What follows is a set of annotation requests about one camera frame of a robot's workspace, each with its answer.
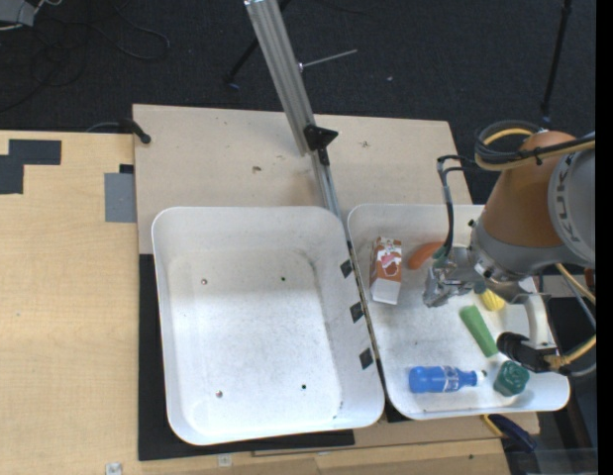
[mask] blue bottle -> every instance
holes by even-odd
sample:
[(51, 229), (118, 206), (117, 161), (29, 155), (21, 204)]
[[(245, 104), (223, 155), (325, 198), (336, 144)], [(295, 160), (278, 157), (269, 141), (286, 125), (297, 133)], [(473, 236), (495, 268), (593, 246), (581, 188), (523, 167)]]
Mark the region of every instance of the blue bottle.
[(453, 366), (415, 366), (409, 371), (409, 388), (413, 393), (455, 392), (479, 385), (484, 371), (462, 371)]

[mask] tray containing objects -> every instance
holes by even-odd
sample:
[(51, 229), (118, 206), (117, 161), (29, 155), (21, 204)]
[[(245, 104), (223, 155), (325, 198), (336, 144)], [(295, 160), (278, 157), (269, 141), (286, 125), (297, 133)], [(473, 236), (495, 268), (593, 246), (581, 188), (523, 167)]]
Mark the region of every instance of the tray containing objects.
[[(476, 220), (482, 209), (482, 206), (455, 206), (454, 244), (468, 245), (467, 223)], [(498, 311), (489, 311), (473, 292), (452, 297), (441, 307), (429, 308), (423, 303), (431, 258), (417, 270), (411, 270), (405, 263), (422, 244), (445, 239), (447, 219), (444, 205), (365, 204), (355, 207), (349, 215), (348, 229), (358, 262), (360, 286), (382, 366), (385, 391), (392, 406), (414, 420), (563, 408), (569, 398), (569, 383), (558, 373), (531, 373), (525, 390), (515, 396), (505, 397), (496, 392), (493, 382), (508, 358), (499, 352), (486, 357), (459, 316), (460, 309), (474, 305), (493, 338), (507, 331), (528, 336), (528, 318), (522, 306), (507, 305)], [(372, 246), (378, 237), (396, 238), (401, 243), (403, 265), (395, 305), (374, 301), (370, 294)], [(532, 280), (530, 286), (534, 291)], [(412, 393), (408, 384), (410, 369), (436, 365), (484, 371), (486, 378), (475, 387), (452, 393)]]
[(341, 221), (174, 207), (153, 221), (167, 418), (217, 444), (375, 423), (384, 392)]

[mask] empty white tray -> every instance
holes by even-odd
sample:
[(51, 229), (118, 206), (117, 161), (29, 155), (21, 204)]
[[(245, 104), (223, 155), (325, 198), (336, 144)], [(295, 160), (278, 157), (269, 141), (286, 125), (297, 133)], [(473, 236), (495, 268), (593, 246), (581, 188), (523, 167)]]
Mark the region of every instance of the empty white tray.
[(167, 417), (192, 444), (361, 428), (384, 393), (344, 228), (318, 207), (153, 221)]
[[(468, 245), (471, 228), (482, 206), (454, 206), (454, 244)], [(459, 309), (475, 304), (494, 338), (510, 331), (529, 334), (526, 310), (509, 305), (498, 312), (487, 311), (474, 293), (452, 297), (440, 307), (423, 303), (425, 278), (431, 259), (416, 271), (407, 267), (409, 256), (423, 243), (442, 241), (447, 235), (445, 205), (365, 204), (349, 215), (349, 233), (358, 260), (360, 281), (383, 368), (387, 395), (403, 416), (410, 419), (554, 411), (569, 398), (567, 378), (558, 373), (531, 373), (526, 390), (506, 398), (493, 390), (499, 366), (507, 357), (498, 353), (485, 357), (459, 317)], [(403, 247), (403, 274), (398, 304), (371, 300), (368, 273), (370, 249), (378, 236), (397, 238)], [(457, 366), (463, 370), (485, 370), (488, 377), (479, 387), (462, 388), (448, 394), (413, 394), (408, 386), (412, 366)]]

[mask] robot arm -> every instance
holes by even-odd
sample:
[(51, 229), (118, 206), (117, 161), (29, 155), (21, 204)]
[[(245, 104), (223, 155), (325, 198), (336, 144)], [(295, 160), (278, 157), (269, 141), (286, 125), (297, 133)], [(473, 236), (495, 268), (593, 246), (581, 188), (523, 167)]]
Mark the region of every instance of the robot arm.
[[(577, 140), (532, 126), (503, 127), (484, 131), (476, 148), (478, 165), (502, 172), (482, 214), (469, 222), (469, 246), (452, 247), (448, 237), (428, 271), (423, 300), (436, 307), (488, 289), (524, 305), (529, 337), (505, 332), (498, 348), (532, 371), (562, 371), (568, 359), (548, 339), (545, 305), (528, 278), (552, 264), (595, 269), (594, 133)], [(508, 134), (527, 138), (514, 153), (488, 153), (489, 143)], [(439, 172), (442, 167), (439, 161)], [(445, 181), (444, 187), (449, 209)]]

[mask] yellow object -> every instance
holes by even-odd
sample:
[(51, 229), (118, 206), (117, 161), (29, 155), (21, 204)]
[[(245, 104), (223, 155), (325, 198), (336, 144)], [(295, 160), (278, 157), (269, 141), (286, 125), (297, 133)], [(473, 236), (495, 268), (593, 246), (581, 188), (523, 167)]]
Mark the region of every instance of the yellow object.
[(506, 304), (501, 297), (488, 289), (480, 294), (480, 299), (484, 307), (490, 312), (497, 312), (504, 308)]

